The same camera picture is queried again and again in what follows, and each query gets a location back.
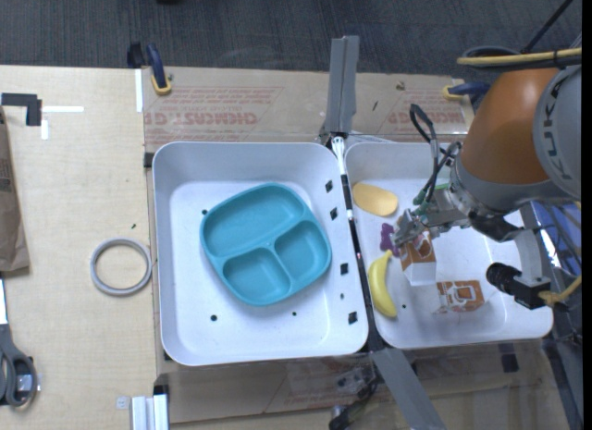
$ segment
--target blue divided plate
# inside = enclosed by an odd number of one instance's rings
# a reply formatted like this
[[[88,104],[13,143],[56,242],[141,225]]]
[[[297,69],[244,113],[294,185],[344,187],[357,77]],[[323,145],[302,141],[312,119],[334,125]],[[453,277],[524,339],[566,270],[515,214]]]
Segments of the blue divided plate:
[[[270,182],[212,208],[200,240],[222,281],[242,301],[263,306],[315,282],[331,263],[331,247],[308,205]]]

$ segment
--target white tray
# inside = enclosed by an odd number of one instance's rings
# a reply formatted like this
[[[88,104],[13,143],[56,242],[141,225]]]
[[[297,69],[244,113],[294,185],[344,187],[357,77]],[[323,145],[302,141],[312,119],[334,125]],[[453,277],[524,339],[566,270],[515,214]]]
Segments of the white tray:
[[[326,147],[172,142],[156,153],[153,177],[161,336],[174,361],[197,366],[339,356],[364,345],[368,322],[360,276],[338,164]],[[202,210],[269,181],[292,188],[311,208],[327,233],[332,261],[306,289],[255,307],[222,283],[199,231]]]
[[[380,229],[394,224],[404,208],[413,207],[417,195],[431,174],[432,160],[427,143],[374,143],[353,145],[346,153],[350,185],[363,181],[390,190],[399,197],[399,209],[389,217],[368,214],[354,206],[354,215],[366,270],[383,252]],[[438,177],[448,181],[448,169]],[[519,214],[509,221],[522,224]],[[388,262],[387,288],[397,306],[396,318],[376,312],[376,327],[391,346],[404,350],[540,338],[553,324],[549,307],[528,310],[510,295],[499,292],[486,278],[487,267],[502,262],[520,269],[518,250],[513,241],[497,243],[473,229],[454,228],[434,239],[437,281],[479,280],[486,303],[472,312],[434,314],[439,307],[436,286],[411,287],[401,262]]]

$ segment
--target brown bag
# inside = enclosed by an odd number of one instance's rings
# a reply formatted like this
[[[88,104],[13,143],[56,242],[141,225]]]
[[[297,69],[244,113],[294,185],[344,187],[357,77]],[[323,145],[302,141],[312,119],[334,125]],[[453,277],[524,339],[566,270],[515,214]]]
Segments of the brown bag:
[[[29,252],[12,176],[8,127],[0,107],[0,271],[14,271],[29,265]]]

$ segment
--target scissors handle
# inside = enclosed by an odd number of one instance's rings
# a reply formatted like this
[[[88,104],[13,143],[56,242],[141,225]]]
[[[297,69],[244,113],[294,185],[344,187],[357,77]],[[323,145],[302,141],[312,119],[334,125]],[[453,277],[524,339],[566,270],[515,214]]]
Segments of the scissors handle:
[[[6,376],[2,371],[6,363]],[[19,390],[20,375],[31,376],[31,389]],[[37,372],[33,361],[20,352],[12,341],[8,324],[0,325],[0,399],[5,397],[12,407],[20,407],[32,400],[37,391]]]

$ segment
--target white ring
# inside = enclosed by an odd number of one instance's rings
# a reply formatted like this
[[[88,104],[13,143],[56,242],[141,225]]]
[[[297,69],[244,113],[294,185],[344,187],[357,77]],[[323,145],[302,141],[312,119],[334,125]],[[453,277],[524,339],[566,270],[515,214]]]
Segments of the white ring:
[[[113,246],[130,246],[131,248],[135,249],[139,252],[144,261],[146,262],[146,272],[140,282],[136,285],[127,287],[124,289],[117,289],[115,287],[111,287],[106,285],[96,273],[96,263],[99,259],[99,256],[108,248]],[[112,238],[111,240],[103,241],[101,244],[97,246],[97,248],[92,253],[91,257],[91,279],[94,282],[94,285],[101,290],[102,292],[108,295],[117,295],[119,297],[123,297],[126,295],[131,295],[132,293],[137,292],[142,287],[144,287],[148,281],[150,280],[150,276],[152,275],[152,261],[150,259],[150,252],[148,248],[146,248],[143,244],[139,243],[137,240],[133,240],[131,238]]]

